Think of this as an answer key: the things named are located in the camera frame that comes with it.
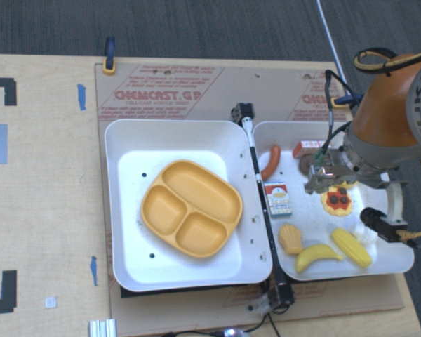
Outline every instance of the red sausage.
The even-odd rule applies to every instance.
[[[274,170],[276,170],[276,167],[279,165],[280,158],[281,148],[278,145],[273,145],[270,150],[268,165],[260,172],[260,176],[263,180],[266,180],[273,174]]]

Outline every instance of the table top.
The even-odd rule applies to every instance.
[[[86,336],[111,317],[95,98],[102,57],[0,55],[0,77],[14,78],[17,105],[4,103],[7,161],[0,164],[0,288],[17,270],[17,307],[0,313],[0,336]],[[119,58],[122,62],[223,67],[312,68],[328,62]],[[86,89],[80,109],[78,85]],[[96,280],[91,274],[95,260]],[[277,322],[283,336],[421,336],[402,274],[403,308]],[[55,308],[47,298],[56,297]],[[266,322],[252,336],[272,336]]]

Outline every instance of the yellow banana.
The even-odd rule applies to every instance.
[[[303,249],[295,260],[296,272],[302,272],[315,260],[322,258],[336,258],[342,260],[343,256],[336,253],[328,244],[312,244]]]

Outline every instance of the black bracket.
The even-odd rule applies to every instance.
[[[0,313],[14,312],[17,307],[17,271],[3,271],[1,277]]]
[[[12,77],[0,77],[0,87],[5,90],[5,106],[17,105],[17,88]]]

